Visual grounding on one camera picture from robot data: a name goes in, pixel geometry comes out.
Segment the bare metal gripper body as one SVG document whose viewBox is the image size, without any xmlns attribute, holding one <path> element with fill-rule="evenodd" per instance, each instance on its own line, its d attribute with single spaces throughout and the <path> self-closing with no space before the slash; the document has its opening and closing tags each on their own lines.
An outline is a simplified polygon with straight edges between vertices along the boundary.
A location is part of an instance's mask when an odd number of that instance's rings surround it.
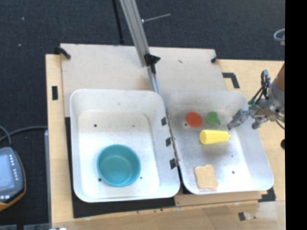
<svg viewBox="0 0 307 230">
<path fill-rule="evenodd" d="M 267 121 L 285 122 L 284 103 L 274 97 L 251 99 L 248 102 L 250 116 L 256 123 L 261 124 Z"/>
</svg>

